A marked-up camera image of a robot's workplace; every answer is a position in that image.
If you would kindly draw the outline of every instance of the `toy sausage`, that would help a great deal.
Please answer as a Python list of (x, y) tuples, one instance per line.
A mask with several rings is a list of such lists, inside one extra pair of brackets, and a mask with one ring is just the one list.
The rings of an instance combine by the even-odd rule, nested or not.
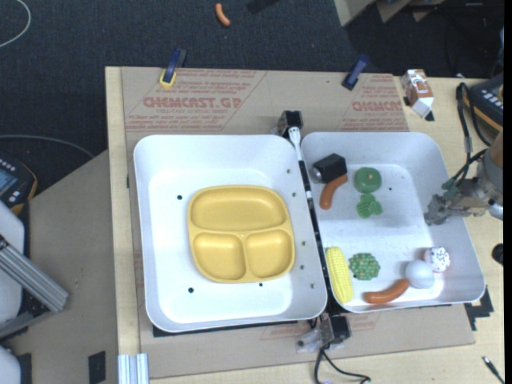
[(322, 194), (320, 195), (320, 207), (322, 209), (329, 209), (330, 205), (333, 202), (333, 195), (337, 188), (343, 185), (348, 180), (348, 176), (346, 174), (333, 179), (328, 182), (322, 190)]
[(221, 22), (221, 24), (224, 27), (229, 27), (230, 26), (231, 20), (229, 20), (228, 17), (226, 17), (226, 15), (224, 14), (224, 11), (222, 10), (222, 4), (221, 3), (217, 3), (215, 5), (215, 14), (217, 15), (218, 20)]
[(396, 281), (392, 287), (385, 289), (383, 291), (369, 291), (364, 295), (364, 299), (368, 303), (372, 304), (382, 304), (388, 303), (396, 298), (402, 296), (409, 288), (409, 281), (406, 278), (401, 278)]

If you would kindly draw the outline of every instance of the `tabletop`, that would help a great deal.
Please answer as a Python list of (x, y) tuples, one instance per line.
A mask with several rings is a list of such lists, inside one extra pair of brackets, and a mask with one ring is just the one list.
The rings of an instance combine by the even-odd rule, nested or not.
[[(309, 73), (308, 78), (315, 78)], [(400, 78), (394, 77), (400, 95), (403, 89)], [(402, 104), (410, 131), (422, 132), (439, 145), (448, 172), (456, 172), (465, 161), (463, 132), (458, 120), (455, 88), (464, 81), (468, 85), (479, 80), (457, 78), (429, 78), (434, 92), (434, 121), (428, 122)], [(130, 220), (130, 196), (126, 188), (127, 159), (122, 93), (122, 68), (106, 68), (106, 100), (110, 155), (110, 185), (112, 196), (112, 222), (114, 237), (114, 266), (116, 308), (118, 324), (118, 352), (135, 355), (140, 353), (138, 310), (134, 276), (134, 252), (132, 224)], [(475, 134), (471, 124), (474, 152), (486, 146)], [(504, 376), (504, 281), (503, 268), (491, 257), (495, 245), (502, 243), (502, 222), (488, 214), (466, 218), (466, 224), (480, 261), (494, 312), (488, 318), (477, 320), (474, 332), (475, 344), (432, 350), (418, 350), (395, 354), (345, 358), (335, 361), (342, 370), (370, 376), (376, 383), (411, 382), (498, 382), (486, 368), (483, 356), (487, 356)], [(158, 384), (182, 382), (212, 383), (260, 383), (260, 382), (313, 382), (314, 364), (300, 362), (284, 366), (268, 366), (244, 370), (232, 370), (210, 374), (197, 374), (173, 378), (152, 379)], [(322, 380), (353, 382), (340, 376), (326, 362), (319, 370)]]

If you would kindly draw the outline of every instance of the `yellow plate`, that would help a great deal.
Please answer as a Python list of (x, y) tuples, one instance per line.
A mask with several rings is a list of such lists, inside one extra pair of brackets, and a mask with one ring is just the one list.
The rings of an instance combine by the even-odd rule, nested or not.
[(216, 282), (258, 282), (287, 273), (294, 234), (282, 198), (263, 186), (200, 190), (187, 211), (196, 267)]

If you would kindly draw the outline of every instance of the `white egg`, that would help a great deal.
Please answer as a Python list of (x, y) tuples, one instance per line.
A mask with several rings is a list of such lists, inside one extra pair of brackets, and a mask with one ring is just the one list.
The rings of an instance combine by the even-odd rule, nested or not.
[(413, 260), (407, 264), (406, 279), (412, 287), (429, 289), (434, 285), (434, 272), (427, 262)]

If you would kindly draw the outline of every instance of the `cardboard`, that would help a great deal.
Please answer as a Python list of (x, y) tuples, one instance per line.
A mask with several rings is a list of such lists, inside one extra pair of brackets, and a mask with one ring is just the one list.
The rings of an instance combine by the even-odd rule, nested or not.
[(108, 167), (106, 151), (30, 200), (30, 259), (70, 293), (62, 312), (6, 343), (18, 356), (31, 354), (34, 383), (90, 382), (92, 360), (97, 377), (116, 380)]
[[(150, 376), (164, 378), (315, 360), (298, 353), (308, 322), (201, 333), (161, 334), (144, 303), (140, 225), (134, 182), (135, 144), (151, 134), (265, 134), (284, 110), (300, 110), (303, 135), (314, 131), (407, 131), (400, 97), (388, 74), (361, 74), (356, 87), (344, 73), (180, 69), (174, 87), (158, 84), (159, 68), (122, 68), (122, 88), (134, 239), (141, 351)], [(334, 358), (471, 344), (464, 305), (347, 315), (352, 337)]]
[(383, 22), (388, 22), (413, 0), (396, 0), (392, 3), (387, 0), (377, 0), (376, 6)]

